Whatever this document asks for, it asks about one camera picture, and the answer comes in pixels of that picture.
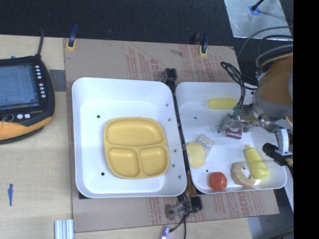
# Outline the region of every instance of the white tray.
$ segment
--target white tray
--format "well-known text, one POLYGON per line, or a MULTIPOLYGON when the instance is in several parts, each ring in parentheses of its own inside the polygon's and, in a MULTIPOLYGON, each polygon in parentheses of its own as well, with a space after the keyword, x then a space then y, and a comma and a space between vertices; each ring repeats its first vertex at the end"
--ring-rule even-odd
MULTIPOLYGON (((176 99, 180 115, 181 127, 185 143, 194 142, 200 134, 214 141, 205 164, 193 169, 190 168, 191 177, 195 187, 205 194, 220 192, 240 192, 250 190, 276 189, 285 185, 287 175, 283 166, 265 155, 262 146, 269 142, 277 145, 275 135, 261 127, 254 127, 251 131, 243 133, 241 139, 225 136, 225 131, 218 133, 216 127, 222 118, 232 110, 213 110, 207 105, 207 101, 215 98, 236 98, 239 100, 240 87, 236 83, 189 83, 184 82, 176 88, 176 99), (267 165, 270 176, 263 180, 256 180, 253 188, 244 188, 234 183, 231 178, 230 168, 232 163, 240 162, 248 167, 245 158, 247 144, 255 147, 267 165), (212 172, 222 172, 227 178, 227 188, 213 190, 209 187, 207 179, 212 172)), ((249 104, 252 96, 246 93, 244 104, 249 104)))
POLYGON ((72 86, 75 171, 79 191, 89 198, 177 196, 186 172, 171 90, 161 82, 81 78, 72 86), (165 131, 169 167, 161 176, 123 179, 108 167, 103 129, 122 117, 156 120, 165 131))

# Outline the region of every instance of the black surface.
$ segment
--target black surface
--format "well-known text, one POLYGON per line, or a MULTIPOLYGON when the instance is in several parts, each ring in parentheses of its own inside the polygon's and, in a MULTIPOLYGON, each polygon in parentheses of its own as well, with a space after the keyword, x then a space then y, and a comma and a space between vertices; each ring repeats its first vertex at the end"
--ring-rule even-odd
MULTIPOLYGON (((294 0, 280 2, 293 25, 294 0)), ((245 41, 233 37, 224 0, 0 0, 0 7, 0 34, 37 35, 43 28, 45 36, 69 37, 78 24, 78 38, 186 44, 198 31, 208 34, 209 45, 236 53, 245 41)), ((255 75, 258 42, 252 39, 240 55, 243 74, 255 75)))

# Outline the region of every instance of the blue clamp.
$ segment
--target blue clamp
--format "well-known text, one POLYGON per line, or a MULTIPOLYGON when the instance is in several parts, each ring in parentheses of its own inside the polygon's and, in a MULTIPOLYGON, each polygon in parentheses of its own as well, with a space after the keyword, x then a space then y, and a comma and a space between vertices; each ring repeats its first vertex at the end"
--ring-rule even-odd
POLYGON ((204 38, 199 48, 199 55, 201 57, 206 57, 208 54, 208 34, 204 33, 204 38))
POLYGON ((78 24, 73 24, 70 38, 66 42, 66 48, 68 48, 70 50, 74 50, 75 44, 76 44, 75 37, 76 37, 77 32, 78 32, 78 24))

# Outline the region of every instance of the yellow oval object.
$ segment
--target yellow oval object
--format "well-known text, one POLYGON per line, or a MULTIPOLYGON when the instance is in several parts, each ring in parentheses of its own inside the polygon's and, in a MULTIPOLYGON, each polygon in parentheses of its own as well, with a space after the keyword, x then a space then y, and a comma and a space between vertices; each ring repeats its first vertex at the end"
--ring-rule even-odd
POLYGON ((205 163, 205 151, 199 142, 189 142, 186 145, 188 161, 192 168, 199 168, 205 163))
POLYGON ((104 149, 109 168, 121 178, 151 178, 168 169, 165 132, 150 118, 124 117, 109 121, 104 127, 104 149))

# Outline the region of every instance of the yellow plate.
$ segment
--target yellow plate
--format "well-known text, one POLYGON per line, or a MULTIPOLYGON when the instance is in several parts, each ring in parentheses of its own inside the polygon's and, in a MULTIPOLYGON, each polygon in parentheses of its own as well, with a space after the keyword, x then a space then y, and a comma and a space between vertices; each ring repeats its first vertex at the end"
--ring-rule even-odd
POLYGON ((111 171, 121 178, 151 178, 168 169, 164 130, 150 118, 112 119, 104 128, 104 148, 111 171))

